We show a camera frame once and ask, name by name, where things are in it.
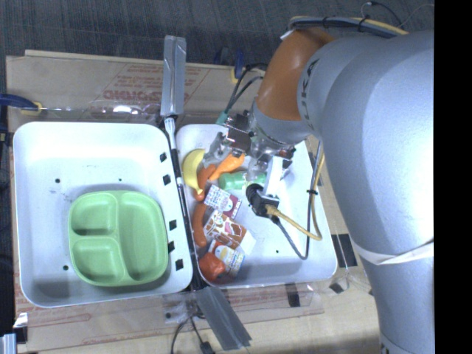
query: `gray carpet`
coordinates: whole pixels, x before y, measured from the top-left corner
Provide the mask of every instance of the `gray carpet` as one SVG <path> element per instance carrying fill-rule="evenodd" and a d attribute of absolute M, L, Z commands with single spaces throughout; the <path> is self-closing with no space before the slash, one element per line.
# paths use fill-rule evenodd
<path fill-rule="evenodd" d="M 360 17 L 363 8 L 394 26 L 405 21 L 408 31 L 434 28 L 434 0 L 373 0 L 380 3 L 374 6 L 366 1 L 0 0 L 0 93 L 6 92 L 5 56 L 25 49 L 162 59 L 163 37 L 177 35 L 187 39 L 189 62 L 213 63 L 226 47 L 227 63 L 238 49 L 246 63 L 267 63 L 295 15 Z M 14 320 L 8 192 L 4 188 L 0 195 L 0 336 Z"/>

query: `carrot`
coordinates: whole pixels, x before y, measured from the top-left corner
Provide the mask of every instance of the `carrot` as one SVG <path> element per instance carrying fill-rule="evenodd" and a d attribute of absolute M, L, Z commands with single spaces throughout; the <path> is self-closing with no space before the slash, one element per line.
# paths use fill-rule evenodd
<path fill-rule="evenodd" d="M 195 198 L 197 201 L 202 202 L 205 199 L 205 185 L 207 184 L 208 178 L 213 174 L 213 172 L 215 172 L 215 170 L 216 165 L 210 164 L 208 167 L 202 167 L 198 171 L 198 187 L 200 187 L 200 189 L 202 189 L 203 191 L 198 194 L 197 190 L 193 190 L 193 198 Z"/>
<path fill-rule="evenodd" d="M 192 215 L 193 240 L 200 248 L 207 246 L 207 238 L 204 232 L 204 215 L 207 210 L 207 205 L 198 203 L 195 205 Z"/>
<path fill-rule="evenodd" d="M 210 181 L 218 179 L 223 173 L 230 173 L 244 163 L 244 153 L 236 157 L 230 153 L 216 168 L 216 171 L 208 178 Z"/>
<path fill-rule="evenodd" d="M 204 277 L 210 282 L 215 281 L 220 274 L 226 271 L 226 265 L 212 252 L 207 252 L 199 261 L 198 267 Z"/>

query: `small carton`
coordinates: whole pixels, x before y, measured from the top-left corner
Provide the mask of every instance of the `small carton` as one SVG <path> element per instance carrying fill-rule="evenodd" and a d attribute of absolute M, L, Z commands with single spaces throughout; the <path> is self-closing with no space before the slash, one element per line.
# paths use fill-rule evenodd
<path fill-rule="evenodd" d="M 231 278 L 237 276 L 244 261 L 244 253 L 235 251 L 217 240 L 213 240 L 210 243 L 208 251 L 212 252 L 218 259 L 223 261 L 226 273 Z"/>
<path fill-rule="evenodd" d="M 256 240 L 244 226 L 221 211 L 214 210 L 204 227 L 207 240 L 217 240 L 236 251 L 251 253 Z"/>
<path fill-rule="evenodd" d="M 204 203 L 234 219 L 241 205 L 241 200 L 218 186 L 212 185 L 206 194 Z"/>

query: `wire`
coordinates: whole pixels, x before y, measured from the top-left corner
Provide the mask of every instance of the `wire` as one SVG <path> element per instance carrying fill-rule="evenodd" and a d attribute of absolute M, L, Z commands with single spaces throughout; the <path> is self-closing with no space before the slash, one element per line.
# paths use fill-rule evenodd
<path fill-rule="evenodd" d="M 393 27 L 392 25 L 385 24 L 371 20 L 368 18 L 347 18 L 347 17 L 310 17 L 310 16 L 297 16 L 293 17 L 288 23 L 289 30 L 306 29 L 307 27 L 324 27 L 328 29 L 330 27 L 338 27 L 345 29 L 355 29 L 359 32 L 367 32 L 369 34 L 377 35 L 383 38 L 392 38 L 397 35 L 408 34 L 405 30 Z"/>
<path fill-rule="evenodd" d="M 198 332 L 197 327 L 195 326 L 195 322 L 193 321 L 192 317 L 190 317 L 190 321 L 192 322 L 193 330 L 195 331 L 195 333 L 197 333 L 198 340 L 200 341 L 201 344 L 204 344 L 204 340 L 201 339 L 200 333 Z"/>
<path fill-rule="evenodd" d="M 281 218 L 283 219 L 284 221 L 286 221 L 287 223 L 289 223 L 290 225 L 292 225 L 293 227 L 295 227 L 296 229 L 298 229 L 300 232 L 302 232 L 303 234 L 307 235 L 309 238 L 312 238 L 314 240 L 317 240 L 317 241 L 320 241 L 322 240 L 322 235 L 321 233 L 319 233 L 319 229 L 317 229 L 317 235 L 314 235 L 313 233 L 309 232 L 307 229 L 303 228 L 302 226 L 300 226 L 296 221 L 294 221 L 293 219 L 289 218 L 287 215 L 284 215 L 280 210 L 278 210 L 275 206 L 271 205 L 271 204 L 266 204 L 265 206 L 265 209 L 267 210 L 267 214 L 268 215 L 273 215 L 273 216 L 277 216 L 278 218 Z"/>
<path fill-rule="evenodd" d="M 179 332 L 182 330 L 182 328 L 185 326 L 186 323 L 188 323 L 190 317 L 187 317 L 187 319 L 184 322 L 181 322 L 179 326 L 176 329 L 176 332 L 174 333 L 174 337 L 172 338 L 172 344 L 170 345 L 170 354 L 174 354 L 174 346 L 176 344 L 177 340 L 177 335 Z"/>
<path fill-rule="evenodd" d="M 413 17 L 413 15 L 418 11 L 420 10 L 421 8 L 423 7 L 433 7 L 434 8 L 434 4 L 423 4 L 423 5 L 420 5 L 418 8 L 416 8 L 409 16 L 408 18 L 401 23 L 401 26 L 403 26 L 404 24 L 406 24 L 408 21 L 410 21 L 410 19 Z"/>
<path fill-rule="evenodd" d="M 205 316 L 202 314 L 200 309 L 198 309 L 198 312 L 196 312 L 193 315 L 187 317 L 184 322 L 180 323 L 179 326 L 177 327 L 175 333 L 174 333 L 174 337 L 172 338 L 172 344 L 170 345 L 170 354 L 174 354 L 174 346 L 176 345 L 177 336 L 180 333 L 180 331 L 182 330 L 182 328 L 188 323 L 189 320 L 192 323 L 193 330 L 197 334 L 198 340 L 200 341 L 200 349 L 202 350 L 202 352 L 203 353 L 206 353 L 206 352 L 213 353 L 213 350 L 212 350 L 211 346 L 209 345 L 209 343 L 204 342 L 204 340 L 201 338 L 200 333 L 198 332 L 197 327 L 195 325 L 195 322 L 193 321 L 193 317 L 198 317 L 198 318 L 201 318 L 201 319 L 205 319 Z"/>
<path fill-rule="evenodd" d="M 397 27 L 400 27 L 402 30 L 404 30 L 404 27 L 403 27 L 403 24 L 400 20 L 400 18 L 395 14 L 395 12 L 393 10 L 391 10 L 389 7 L 387 7 L 385 4 L 382 4 L 382 3 L 379 3 L 378 1 L 373 1 L 373 0 L 370 0 L 370 1 L 366 1 L 365 3 L 362 4 L 361 6 L 361 13 L 362 13 L 362 17 L 363 18 L 369 18 L 369 15 L 364 15 L 364 12 L 362 10 L 362 8 L 364 7 L 364 5 L 369 5 L 370 7 L 374 7 L 375 5 L 380 5 L 382 8 L 385 8 L 386 10 L 388 10 L 394 17 L 395 17 L 395 20 L 398 21 L 398 26 Z"/>
<path fill-rule="evenodd" d="M 302 255 L 300 253 L 300 251 L 298 250 L 298 248 L 296 247 L 296 245 L 295 245 L 294 241 L 292 240 L 292 238 L 290 237 L 290 235 L 285 230 L 285 227 L 280 223 L 280 219 L 277 216 L 273 216 L 271 218 L 271 221 L 273 223 L 275 223 L 280 228 L 280 230 L 282 231 L 282 233 L 286 237 L 288 243 L 290 244 L 292 249 L 295 251 L 296 255 L 300 258 L 300 260 L 306 260 L 308 258 L 308 250 L 309 250 L 309 242 L 310 242 L 309 239 L 307 238 L 307 245 L 306 245 L 306 248 L 305 248 L 305 255 Z"/>
<path fill-rule="evenodd" d="M 324 152 L 321 152 L 321 155 L 317 155 L 316 156 L 316 166 L 315 166 L 315 169 L 316 171 L 314 172 L 314 179 L 312 181 L 312 187 L 311 189 L 313 191 L 315 191 L 316 189 L 316 185 L 318 184 L 318 181 L 319 181 L 319 178 L 322 174 L 322 168 L 323 168 L 323 165 L 325 164 L 325 153 Z M 311 218 L 313 220 L 313 225 L 315 226 L 315 231 L 317 233 L 318 236 L 322 237 L 322 234 L 321 232 L 319 231 L 319 227 L 318 227 L 318 221 L 316 219 L 316 213 L 315 213 L 315 198 L 313 196 L 313 194 L 315 194 L 314 192 L 311 192 L 310 193 L 310 201 L 309 201 L 309 207 L 308 209 L 311 209 Z"/>
<path fill-rule="evenodd" d="M 240 84 L 241 82 L 243 81 L 243 78 L 246 76 L 246 74 L 251 71 L 252 69 L 255 69 L 255 68 L 258 68 L 258 69 L 262 69 L 264 70 L 265 68 L 267 68 L 267 64 L 266 63 L 253 63 L 253 64 L 248 64 L 246 65 L 246 67 L 244 68 L 244 71 L 243 73 L 241 74 L 240 78 L 237 79 L 237 82 L 236 82 L 236 85 L 235 87 L 233 88 L 233 92 L 231 94 L 231 97 L 229 98 L 229 101 L 228 101 L 228 105 L 226 106 L 226 109 L 224 110 L 224 112 L 226 114 L 229 113 L 229 111 L 231 110 L 232 106 L 235 104 L 235 98 L 236 98 L 236 93 L 237 93 L 237 90 L 239 89 L 240 87 Z"/>
<path fill-rule="evenodd" d="M 239 100 L 239 98 L 241 97 L 241 94 L 244 93 L 244 91 L 254 82 L 254 81 L 257 81 L 257 80 L 261 80 L 263 79 L 264 76 L 254 76 L 252 79 L 250 79 L 250 81 L 248 81 L 245 86 L 239 91 L 238 94 L 236 94 L 235 98 L 233 98 L 232 102 L 231 102 L 231 105 L 228 104 L 228 106 L 226 107 L 225 109 L 225 112 L 226 113 L 229 113 L 229 111 L 233 108 L 233 106 L 235 105 L 236 101 Z"/>

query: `white sink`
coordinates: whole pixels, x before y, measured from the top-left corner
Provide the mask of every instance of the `white sink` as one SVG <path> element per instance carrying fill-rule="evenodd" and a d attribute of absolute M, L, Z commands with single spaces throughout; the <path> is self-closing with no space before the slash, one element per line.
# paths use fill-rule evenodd
<path fill-rule="evenodd" d="M 166 136 L 124 123 L 31 122 L 13 138 L 21 289 L 45 307 L 171 294 L 185 289 L 192 264 Z M 162 208 L 173 242 L 164 276 L 144 285 L 97 287 L 74 272 L 71 203 L 86 192 L 134 190 Z"/>
<path fill-rule="evenodd" d="M 226 133 L 227 128 L 219 125 L 186 125 L 176 135 L 179 149 L 178 157 L 182 162 L 185 156 L 195 148 L 209 150 L 218 132 Z M 242 168 L 248 166 L 249 157 Z M 293 164 L 288 173 L 280 181 L 277 194 L 280 197 L 279 209 L 284 214 L 307 226 L 308 193 L 313 168 L 305 143 L 296 146 Z M 282 231 L 267 218 L 256 216 L 249 206 L 246 194 L 242 190 L 231 190 L 243 203 L 235 220 L 246 227 L 256 240 L 250 255 L 245 256 L 241 270 L 233 280 L 216 280 L 213 285 L 223 288 L 257 287 L 279 285 L 287 282 L 314 282 L 327 280 L 335 273 L 338 262 L 327 224 L 325 209 L 321 196 L 316 196 L 315 211 L 323 239 L 310 240 L 308 258 L 300 260 L 289 245 Z M 187 205 L 190 215 L 196 201 L 192 190 L 186 187 Z M 298 250 L 305 254 L 307 237 L 290 224 L 283 222 L 287 233 Z"/>

